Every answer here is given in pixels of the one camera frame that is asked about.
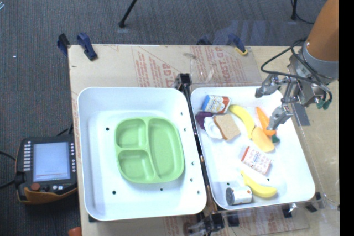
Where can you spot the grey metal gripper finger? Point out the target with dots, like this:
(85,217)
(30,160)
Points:
(266,87)
(279,116)

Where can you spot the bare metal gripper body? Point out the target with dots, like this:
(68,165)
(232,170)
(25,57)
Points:
(308,88)

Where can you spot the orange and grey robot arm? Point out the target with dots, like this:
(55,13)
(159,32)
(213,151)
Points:
(325,36)

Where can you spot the orange carrot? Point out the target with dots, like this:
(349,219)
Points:
(262,118)

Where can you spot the yellow banana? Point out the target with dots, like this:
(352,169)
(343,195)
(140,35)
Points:
(261,189)
(244,117)

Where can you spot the red and white packet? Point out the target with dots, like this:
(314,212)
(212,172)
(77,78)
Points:
(255,160)

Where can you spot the brown toy bread slice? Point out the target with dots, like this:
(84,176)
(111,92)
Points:
(227,126)

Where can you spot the blue white orange carton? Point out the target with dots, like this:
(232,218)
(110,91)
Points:
(214,104)

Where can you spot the white plastic tray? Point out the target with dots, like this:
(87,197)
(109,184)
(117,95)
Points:
(99,174)
(287,171)

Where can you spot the white toy fried egg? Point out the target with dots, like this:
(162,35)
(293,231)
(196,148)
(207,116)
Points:
(212,130)

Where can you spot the purple toy grapes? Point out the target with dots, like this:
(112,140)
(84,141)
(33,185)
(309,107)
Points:
(202,118)

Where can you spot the small white can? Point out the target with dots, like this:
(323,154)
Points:
(240,195)

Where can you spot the green divided plate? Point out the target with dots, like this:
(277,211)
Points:
(163,146)

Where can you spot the brown cardboard board red print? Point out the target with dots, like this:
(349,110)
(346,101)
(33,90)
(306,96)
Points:
(116,69)

